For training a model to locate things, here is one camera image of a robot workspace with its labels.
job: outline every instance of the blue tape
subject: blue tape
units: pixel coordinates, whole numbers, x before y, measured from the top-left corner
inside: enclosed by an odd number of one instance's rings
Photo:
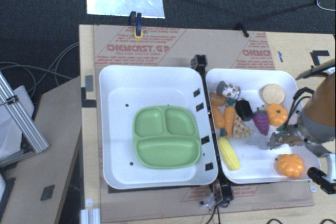
[[[280,51],[278,51],[278,55],[279,55],[280,61],[281,61],[281,62],[284,62],[284,61],[282,60],[282,54],[281,54]]]

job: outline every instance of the black tape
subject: black tape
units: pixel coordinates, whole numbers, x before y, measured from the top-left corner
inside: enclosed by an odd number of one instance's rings
[[[207,163],[205,165],[205,170],[208,171],[208,170],[212,170],[214,168],[214,164],[213,163]]]
[[[47,186],[43,189],[42,195],[41,195],[41,201],[49,200],[52,198],[54,193],[55,185]]]
[[[202,145],[204,145],[205,143],[208,143],[208,142],[210,142],[210,138],[209,138],[208,135],[205,136],[205,137],[203,137],[203,138],[201,138],[201,144]]]
[[[311,59],[313,60],[313,63],[315,66],[319,66],[320,60],[319,56],[330,56],[329,52],[327,50],[313,50],[310,53]]]
[[[89,100],[86,99],[86,88],[81,88],[81,95],[82,95],[82,108],[96,108],[97,107],[97,101],[96,100]]]
[[[93,92],[93,75],[85,76],[85,91]]]
[[[196,91],[194,91],[194,97],[196,97],[196,96],[198,96],[198,95],[200,95],[200,90],[199,89],[197,89]]]
[[[198,104],[198,105],[196,106],[196,111],[197,111],[197,112],[200,111],[200,110],[202,110],[202,109],[204,109],[204,104],[203,104],[203,103],[200,103],[200,104]]]

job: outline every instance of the toy carrot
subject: toy carrot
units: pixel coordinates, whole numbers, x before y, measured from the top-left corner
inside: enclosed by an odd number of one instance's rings
[[[225,119],[222,113],[220,112],[219,108],[216,105],[211,105],[212,110],[212,116],[214,119],[215,127],[220,129],[220,132],[222,133],[225,128]]]
[[[225,130],[227,132],[227,138],[230,137],[232,129],[233,129],[233,124],[235,122],[235,116],[236,116],[236,110],[233,107],[233,104],[235,103],[234,100],[229,99],[227,101],[228,106],[224,110],[224,119],[225,119]]]

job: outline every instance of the metal rod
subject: metal rod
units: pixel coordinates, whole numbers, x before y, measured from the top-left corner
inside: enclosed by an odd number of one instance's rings
[[[29,151],[27,153],[24,153],[23,150],[20,150],[16,153],[13,153],[12,155],[6,157],[5,159],[2,159],[0,161],[0,167],[5,167],[7,165],[10,165],[12,163],[15,163],[21,159],[24,159],[26,157],[29,157],[29,156],[32,156],[32,155],[35,155],[36,153],[33,152],[33,151]]]
[[[49,144],[37,130],[34,122],[25,111],[19,100],[8,103],[7,100],[14,96],[15,93],[9,86],[5,77],[0,72],[0,101],[4,102],[5,108],[8,110],[11,117],[14,119],[17,126],[21,129],[23,135],[34,149],[36,153],[45,150]]]

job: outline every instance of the toy bread roll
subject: toy bread roll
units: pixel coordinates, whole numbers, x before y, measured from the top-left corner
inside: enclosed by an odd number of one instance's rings
[[[277,84],[266,85],[261,95],[267,104],[280,104],[285,99],[285,91]]]
[[[214,93],[214,92],[210,93],[210,103],[211,104],[216,105],[216,106],[223,106],[226,104],[226,102],[227,102],[226,97],[220,94]]]

